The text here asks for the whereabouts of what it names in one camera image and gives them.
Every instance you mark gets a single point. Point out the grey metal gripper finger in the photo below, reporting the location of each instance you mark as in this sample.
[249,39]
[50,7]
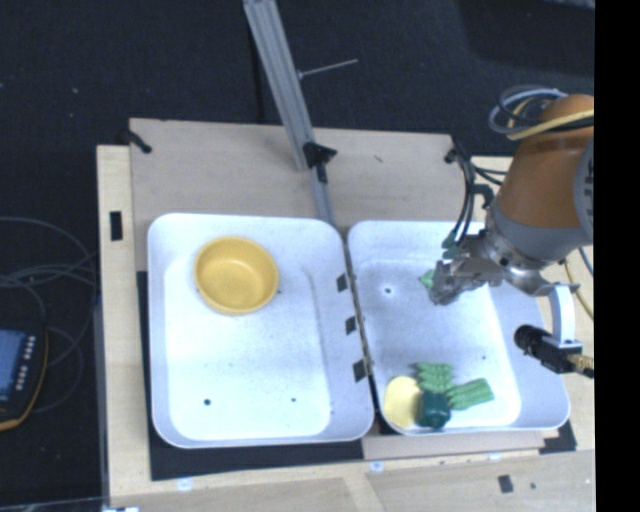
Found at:
[459,290]
[438,287]

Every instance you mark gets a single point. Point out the light green pea pod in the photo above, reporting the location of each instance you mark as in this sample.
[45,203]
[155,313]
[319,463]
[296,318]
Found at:
[434,376]
[470,394]

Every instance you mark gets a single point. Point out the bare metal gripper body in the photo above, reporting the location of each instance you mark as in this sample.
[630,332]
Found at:
[492,267]

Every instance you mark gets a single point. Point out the yellow round toy slice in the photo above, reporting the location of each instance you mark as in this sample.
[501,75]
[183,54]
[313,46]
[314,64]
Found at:
[400,402]

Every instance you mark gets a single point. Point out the white plastic tray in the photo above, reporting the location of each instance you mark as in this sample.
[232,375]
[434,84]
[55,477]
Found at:
[430,335]
[250,370]

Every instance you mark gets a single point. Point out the black cylinder on white bracket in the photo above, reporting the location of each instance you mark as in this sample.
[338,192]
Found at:
[547,345]

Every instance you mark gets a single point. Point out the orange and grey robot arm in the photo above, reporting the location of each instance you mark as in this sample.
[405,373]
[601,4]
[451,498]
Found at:
[542,180]

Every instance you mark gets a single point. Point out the small light green toy vegetable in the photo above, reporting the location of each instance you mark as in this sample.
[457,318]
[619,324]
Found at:
[426,279]

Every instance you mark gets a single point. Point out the thin black and white rod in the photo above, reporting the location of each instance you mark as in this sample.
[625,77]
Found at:
[358,305]

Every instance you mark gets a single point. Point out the yellow bowl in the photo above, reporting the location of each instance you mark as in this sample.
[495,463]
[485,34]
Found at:
[235,275]

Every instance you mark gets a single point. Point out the dark green toy pepper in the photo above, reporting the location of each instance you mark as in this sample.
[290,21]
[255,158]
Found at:
[434,410]

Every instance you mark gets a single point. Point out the brown flat board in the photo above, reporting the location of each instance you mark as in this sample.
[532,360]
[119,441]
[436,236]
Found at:
[225,170]

